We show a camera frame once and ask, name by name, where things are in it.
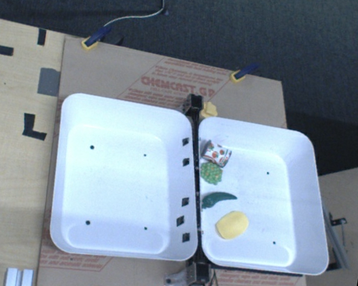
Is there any thin black rod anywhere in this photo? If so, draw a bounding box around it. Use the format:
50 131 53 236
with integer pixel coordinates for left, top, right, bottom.
169 114 228 264

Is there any white plastic tray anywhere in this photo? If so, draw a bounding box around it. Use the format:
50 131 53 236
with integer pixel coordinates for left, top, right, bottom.
174 113 351 285
36 89 221 276

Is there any pale yellow toy piece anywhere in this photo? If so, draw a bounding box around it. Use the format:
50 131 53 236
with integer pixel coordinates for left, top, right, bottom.
199 100 220 121

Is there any brown cardboard board red print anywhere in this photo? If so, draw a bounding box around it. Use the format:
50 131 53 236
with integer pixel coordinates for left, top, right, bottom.
20 34 349 286

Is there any black block with thin wires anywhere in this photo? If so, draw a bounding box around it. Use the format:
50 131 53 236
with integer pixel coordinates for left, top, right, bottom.
182 92 206 119
189 260 215 286

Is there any white can with red print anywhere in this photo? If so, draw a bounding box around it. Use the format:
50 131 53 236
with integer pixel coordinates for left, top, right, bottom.
198 138 234 169

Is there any dark green chili pepper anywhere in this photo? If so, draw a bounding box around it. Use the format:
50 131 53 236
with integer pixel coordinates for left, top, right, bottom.
201 189 238 215

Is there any yellow oval toy food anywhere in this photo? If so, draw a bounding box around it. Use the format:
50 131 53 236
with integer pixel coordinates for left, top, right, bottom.
213 208 251 244

